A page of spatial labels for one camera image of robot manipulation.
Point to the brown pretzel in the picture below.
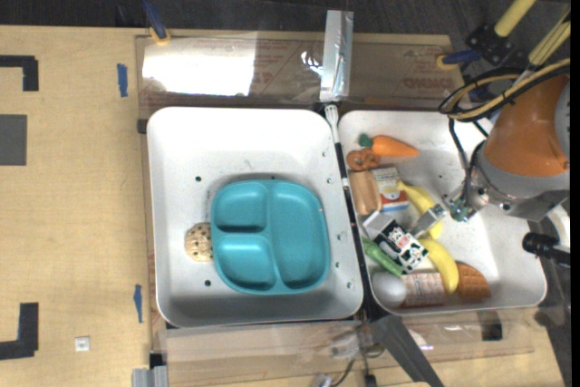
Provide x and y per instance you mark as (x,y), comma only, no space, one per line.
(362,160)

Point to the small white square tile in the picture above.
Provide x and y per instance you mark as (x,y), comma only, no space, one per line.
(82,343)

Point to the thin black and white rod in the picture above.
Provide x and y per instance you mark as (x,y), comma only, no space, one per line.
(341,154)

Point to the blue divided plate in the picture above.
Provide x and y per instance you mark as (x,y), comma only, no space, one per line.
(294,217)

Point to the white egg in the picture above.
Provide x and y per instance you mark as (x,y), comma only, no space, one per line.
(388,289)

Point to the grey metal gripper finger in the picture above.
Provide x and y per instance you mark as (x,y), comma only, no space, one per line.
(428,219)

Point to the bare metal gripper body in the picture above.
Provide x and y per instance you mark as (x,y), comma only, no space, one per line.
(534,206)

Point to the white plastic tray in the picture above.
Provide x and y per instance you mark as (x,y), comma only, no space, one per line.
(494,249)
(181,149)

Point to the chocolate chip biscuit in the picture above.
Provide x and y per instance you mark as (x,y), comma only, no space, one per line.
(197,242)

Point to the green pea pod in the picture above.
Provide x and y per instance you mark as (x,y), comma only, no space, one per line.
(383,259)

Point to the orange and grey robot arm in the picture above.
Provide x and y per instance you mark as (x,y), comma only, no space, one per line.
(521,140)

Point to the black cylinder on white bracket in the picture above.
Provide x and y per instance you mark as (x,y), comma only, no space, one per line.
(541,244)

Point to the yellow banana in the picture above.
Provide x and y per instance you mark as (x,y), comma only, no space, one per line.
(420,197)
(446,263)

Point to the pale can with red print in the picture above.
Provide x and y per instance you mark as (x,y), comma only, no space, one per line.
(424,289)

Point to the orange carrot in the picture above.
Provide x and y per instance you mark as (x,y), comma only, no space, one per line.
(393,147)

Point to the black and white cow carton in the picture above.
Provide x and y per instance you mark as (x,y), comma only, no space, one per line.
(401,245)

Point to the brown waffle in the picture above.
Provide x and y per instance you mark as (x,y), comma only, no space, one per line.
(473,283)

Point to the tan bread roll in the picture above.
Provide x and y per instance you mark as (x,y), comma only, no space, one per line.
(364,193)

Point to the white and orange carton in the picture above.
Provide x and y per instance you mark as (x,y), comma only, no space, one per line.
(393,192)

